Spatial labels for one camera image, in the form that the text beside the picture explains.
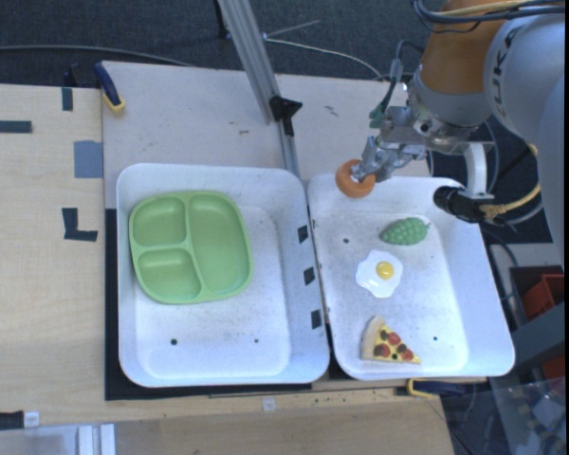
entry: green plate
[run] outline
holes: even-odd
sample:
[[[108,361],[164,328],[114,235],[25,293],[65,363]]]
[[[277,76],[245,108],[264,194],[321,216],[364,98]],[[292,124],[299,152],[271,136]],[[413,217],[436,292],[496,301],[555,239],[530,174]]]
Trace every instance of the green plate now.
[[[247,228],[222,192],[171,192],[141,201],[131,212],[129,240],[141,288],[163,303],[232,297],[252,276]]]

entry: white tray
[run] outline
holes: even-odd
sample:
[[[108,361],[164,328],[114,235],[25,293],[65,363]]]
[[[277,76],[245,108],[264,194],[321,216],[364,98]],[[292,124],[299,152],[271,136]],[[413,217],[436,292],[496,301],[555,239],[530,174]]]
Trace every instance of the white tray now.
[[[161,304],[137,281],[128,218],[146,197],[188,190],[221,191],[234,200],[248,230],[253,277],[235,297]],[[144,387],[301,384],[324,374],[329,348],[321,290],[311,239],[298,233],[308,229],[307,206],[303,185],[292,173],[137,164],[119,176],[117,211],[119,361],[133,382]]]
[[[308,202],[335,356],[361,380],[436,376],[497,376],[514,364],[514,347],[477,225],[454,218],[432,201],[446,178],[404,177],[349,199],[333,174],[313,177]],[[393,246],[378,234],[396,219],[431,223],[415,246]],[[370,250],[393,253],[404,265],[400,285],[378,299],[356,283]],[[381,315],[421,358],[421,364],[360,359],[367,321]]]

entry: table surface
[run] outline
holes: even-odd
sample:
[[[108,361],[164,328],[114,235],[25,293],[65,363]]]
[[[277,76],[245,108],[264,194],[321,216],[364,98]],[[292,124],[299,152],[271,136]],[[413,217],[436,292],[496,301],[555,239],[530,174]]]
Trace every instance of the table surface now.
[[[154,70],[164,71],[161,66]],[[173,72],[192,79],[198,77],[199,70],[177,68]],[[223,106],[220,108],[219,119],[235,128],[236,139],[246,140],[245,146],[253,139],[278,143],[276,136],[253,137],[262,128],[273,130],[274,125],[262,122],[244,73],[207,73],[240,85],[241,96],[248,93],[250,97],[251,105],[240,115],[244,122],[230,118]],[[302,180],[333,171],[341,162],[359,156],[371,134],[367,110],[381,100],[383,83],[296,76],[278,79],[285,97],[303,102],[294,118]],[[430,443],[431,453],[451,453],[438,398],[419,401],[396,395],[394,387],[404,380],[367,384],[325,375],[313,383],[311,391],[304,392],[106,402],[104,211],[111,200],[110,177],[127,162],[144,160],[124,154],[118,164],[110,161],[114,155],[109,147],[115,142],[106,138],[105,129],[112,126],[110,121],[122,117],[111,115],[97,89],[74,88],[72,93],[73,109],[65,110],[61,88],[0,84],[0,120],[29,120],[33,127],[30,134],[0,133],[0,412],[37,411],[42,425],[48,426],[217,413],[250,416],[265,409],[266,397],[274,399],[276,411],[310,410],[317,420],[332,415],[322,409],[325,406],[345,408],[341,413],[354,420],[371,405],[379,416],[399,420],[399,431],[393,427],[389,436],[409,439],[413,430],[415,450]],[[198,85],[194,92],[186,91],[186,96],[198,100],[188,103],[188,109],[215,104]],[[403,98],[397,90],[393,102]],[[133,136],[142,128],[141,123]],[[105,180],[76,175],[74,144],[85,141],[103,143]],[[203,160],[202,154],[191,156]],[[277,153],[253,156],[264,166],[282,166]],[[158,161],[160,155],[145,158]],[[413,163],[404,174],[425,175],[426,165]],[[76,208],[78,229],[97,231],[97,240],[66,240],[64,208]],[[410,416],[401,418],[401,412]],[[410,417],[422,429],[414,430]]]

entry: orange ring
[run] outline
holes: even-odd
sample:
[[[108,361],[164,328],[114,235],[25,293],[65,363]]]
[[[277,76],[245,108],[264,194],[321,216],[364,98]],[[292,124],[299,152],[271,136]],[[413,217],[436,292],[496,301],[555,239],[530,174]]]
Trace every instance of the orange ring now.
[[[352,167],[358,163],[360,163],[360,160],[355,158],[348,160],[341,164],[335,173],[335,183],[340,191],[353,199],[359,199],[368,195],[376,184],[376,175],[374,173],[367,175],[362,182],[357,182],[352,178]]]

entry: pizza slice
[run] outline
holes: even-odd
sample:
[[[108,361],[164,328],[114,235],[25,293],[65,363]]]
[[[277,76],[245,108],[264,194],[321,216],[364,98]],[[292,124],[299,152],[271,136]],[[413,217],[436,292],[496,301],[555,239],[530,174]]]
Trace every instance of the pizza slice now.
[[[384,362],[412,362],[421,360],[407,347],[400,336],[386,325],[380,316],[369,320],[362,335],[360,357],[365,360]]]

